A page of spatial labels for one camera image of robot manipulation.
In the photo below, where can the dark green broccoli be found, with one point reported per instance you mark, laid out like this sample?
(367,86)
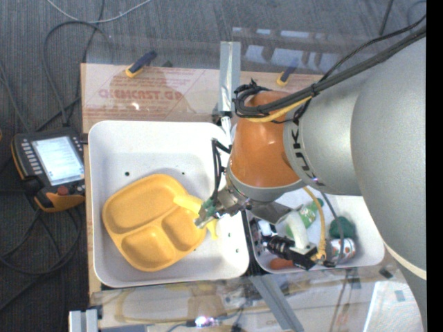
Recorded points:
(342,227)

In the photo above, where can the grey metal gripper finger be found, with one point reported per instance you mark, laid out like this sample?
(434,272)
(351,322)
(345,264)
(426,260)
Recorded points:
(223,215)
(201,221)

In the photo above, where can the green and white bottle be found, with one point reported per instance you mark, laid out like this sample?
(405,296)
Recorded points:
(308,216)

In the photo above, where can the white plastic tray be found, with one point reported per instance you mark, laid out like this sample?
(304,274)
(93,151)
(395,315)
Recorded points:
(145,144)
(363,247)

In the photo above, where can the yellow divided plate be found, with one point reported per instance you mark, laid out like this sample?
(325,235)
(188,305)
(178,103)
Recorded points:
(149,220)

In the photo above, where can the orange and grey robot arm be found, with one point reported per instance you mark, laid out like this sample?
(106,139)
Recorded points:
(346,144)

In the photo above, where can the yellow banana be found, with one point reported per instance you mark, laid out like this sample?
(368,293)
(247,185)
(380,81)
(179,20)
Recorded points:
(188,202)

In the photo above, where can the white can with red print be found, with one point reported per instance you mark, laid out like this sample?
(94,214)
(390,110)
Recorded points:
(344,249)

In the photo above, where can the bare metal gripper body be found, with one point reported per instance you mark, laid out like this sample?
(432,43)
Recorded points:
(266,211)

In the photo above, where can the orange carrot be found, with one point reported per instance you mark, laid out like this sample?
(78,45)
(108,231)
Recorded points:
(281,264)

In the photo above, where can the black and white packet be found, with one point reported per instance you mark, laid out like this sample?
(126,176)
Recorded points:
(260,230)

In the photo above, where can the black cylinder on white bracket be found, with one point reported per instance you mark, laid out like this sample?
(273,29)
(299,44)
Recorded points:
(299,233)

